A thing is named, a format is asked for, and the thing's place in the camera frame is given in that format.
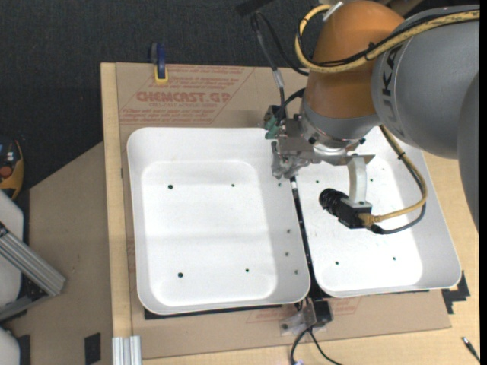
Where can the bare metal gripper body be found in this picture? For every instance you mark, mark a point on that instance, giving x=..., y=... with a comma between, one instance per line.
x=300, y=139

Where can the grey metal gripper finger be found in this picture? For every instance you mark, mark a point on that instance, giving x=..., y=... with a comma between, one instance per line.
x=295, y=165
x=278, y=169

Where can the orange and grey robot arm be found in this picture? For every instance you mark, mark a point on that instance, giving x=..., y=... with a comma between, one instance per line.
x=418, y=89

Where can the thin black and white rod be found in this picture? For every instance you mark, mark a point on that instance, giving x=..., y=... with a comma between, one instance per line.
x=304, y=238

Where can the white plastic tray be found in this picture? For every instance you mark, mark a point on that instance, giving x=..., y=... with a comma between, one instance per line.
x=365, y=257
x=213, y=223

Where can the brown cardboard board red print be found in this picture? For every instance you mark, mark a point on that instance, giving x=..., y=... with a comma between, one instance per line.
x=182, y=97

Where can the black cylinder on white bracket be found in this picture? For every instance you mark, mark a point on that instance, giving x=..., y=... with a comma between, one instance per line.
x=355, y=211

